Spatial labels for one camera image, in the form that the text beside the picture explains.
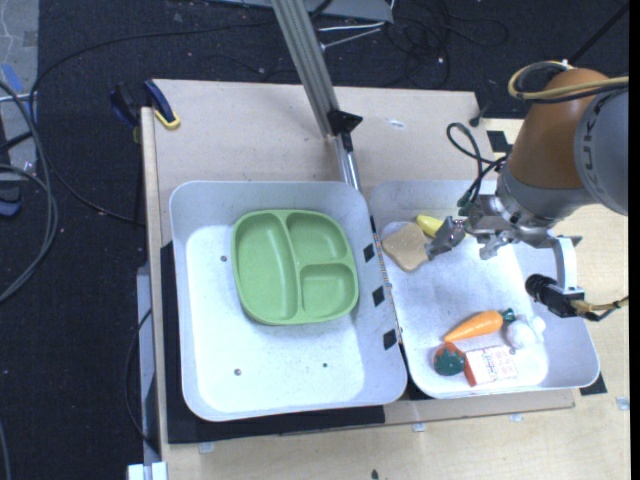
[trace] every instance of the white plastic tray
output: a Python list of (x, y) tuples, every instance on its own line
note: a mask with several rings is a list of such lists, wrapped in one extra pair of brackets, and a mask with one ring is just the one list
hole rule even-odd
[[(415, 222), (419, 214), (444, 218), (456, 215), (457, 198), (470, 182), (389, 182), (374, 189), (371, 209), (380, 238)], [(483, 192), (495, 190), (486, 182)], [(392, 297), (402, 328), (402, 343), (411, 378), (434, 398), (575, 388), (590, 385), (600, 365), (584, 320), (559, 318), (525, 291), (529, 275), (556, 277), (550, 249), (527, 245), (506, 246), (489, 260), (480, 259), (480, 245), (467, 237), (448, 253), (437, 256), (413, 272), (400, 269), (384, 256)], [(470, 387), (464, 374), (441, 376), (434, 370), (433, 356), (443, 344), (443, 336), (473, 313), (508, 307), (522, 314), (537, 314), (547, 325), (544, 342), (514, 355), (516, 379)], [(504, 334), (457, 342), (463, 352), (492, 345), (508, 344)]]
[[(242, 310), (231, 234), (243, 215), (265, 209), (325, 213), (343, 227), (356, 260), (360, 297), (348, 315), (323, 323), (268, 326)], [(194, 181), (172, 194), (182, 390), (210, 421), (381, 405), (401, 396), (407, 372), (395, 314), (373, 292), (384, 278), (362, 195), (337, 182)]]

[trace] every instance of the black backdrop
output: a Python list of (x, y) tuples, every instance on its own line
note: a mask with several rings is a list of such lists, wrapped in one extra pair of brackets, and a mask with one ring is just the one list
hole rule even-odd
[[(489, 115), (523, 117), (526, 106), (507, 95), (510, 76), (571, 57), (627, 1), (398, 0), (393, 27), (329, 48), (326, 60), (336, 85), (475, 91)], [(615, 76), (628, 72), (628, 56), (627, 13), (577, 65)], [(140, 150), (110, 110), (117, 83), (138, 98), (152, 77), (297, 83), (271, 11), (183, 0), (40, 0), (39, 73), (39, 127), (53, 166), (83, 197), (127, 218)], [(42, 193), (24, 192), (22, 213), (0, 220), (3, 286), (43, 232)], [(54, 192), (61, 220), (53, 249), (0, 306), (0, 417), (14, 477), (123, 478), (127, 464), (142, 460), (124, 404), (124, 363), (144, 229), (79, 203), (57, 179)]]

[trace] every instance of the green plate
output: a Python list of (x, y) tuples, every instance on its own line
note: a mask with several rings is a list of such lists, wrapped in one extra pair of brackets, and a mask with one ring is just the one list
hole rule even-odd
[(319, 212), (264, 210), (233, 227), (231, 259), (246, 313), (270, 325), (325, 322), (358, 301), (358, 275), (338, 222)]

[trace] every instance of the orange carrot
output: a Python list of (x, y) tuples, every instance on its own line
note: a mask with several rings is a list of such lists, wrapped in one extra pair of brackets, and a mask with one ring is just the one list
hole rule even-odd
[(484, 336), (500, 330), (504, 322), (512, 322), (515, 314), (512, 309), (496, 311), (490, 309), (472, 316), (444, 337), (445, 342), (466, 340), (476, 336)]

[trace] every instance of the wooden table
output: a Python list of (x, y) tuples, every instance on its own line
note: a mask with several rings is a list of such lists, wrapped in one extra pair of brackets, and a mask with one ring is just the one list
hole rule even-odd
[[(151, 109), (142, 112), (159, 455), (171, 480), (630, 478), (626, 308), (589, 324), (606, 393), (401, 399), (385, 406), (382, 426), (219, 441), (210, 453), (201, 453), (197, 444), (170, 444), (160, 248), (171, 240), (172, 191), (195, 179), (339, 180), (339, 169), (301, 86), (156, 82), (182, 120), (169, 131)], [(466, 123), (477, 113), (473, 93), (342, 87), (336, 93), (344, 110), (364, 117), (353, 140), (365, 197), (387, 180), (475, 177), (475, 162), (444, 133), (450, 122)], [(520, 121), (487, 120), (474, 129), (482, 154), (489, 156), (485, 126), (513, 141)], [(628, 293), (627, 222), (593, 206), (558, 227), (584, 237), (577, 248), (578, 275), (592, 302)]]

